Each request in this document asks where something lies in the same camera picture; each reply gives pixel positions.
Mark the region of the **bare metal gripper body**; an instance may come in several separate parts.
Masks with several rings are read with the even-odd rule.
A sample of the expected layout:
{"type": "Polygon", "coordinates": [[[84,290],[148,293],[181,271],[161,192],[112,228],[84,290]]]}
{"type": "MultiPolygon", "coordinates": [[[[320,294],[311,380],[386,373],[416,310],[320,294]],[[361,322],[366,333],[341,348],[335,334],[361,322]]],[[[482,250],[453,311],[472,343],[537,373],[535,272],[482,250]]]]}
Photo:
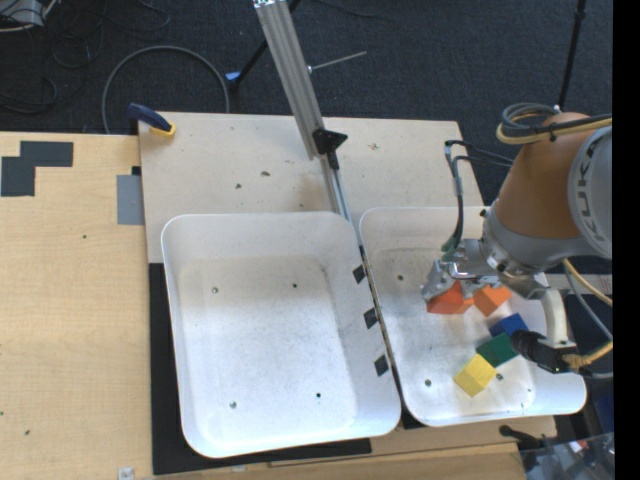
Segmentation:
{"type": "Polygon", "coordinates": [[[463,239],[455,246],[449,239],[441,252],[435,261],[450,264],[454,284],[474,282],[476,292],[485,287],[506,287],[524,299],[541,299],[549,289],[542,270],[518,261],[491,241],[463,239]]]}

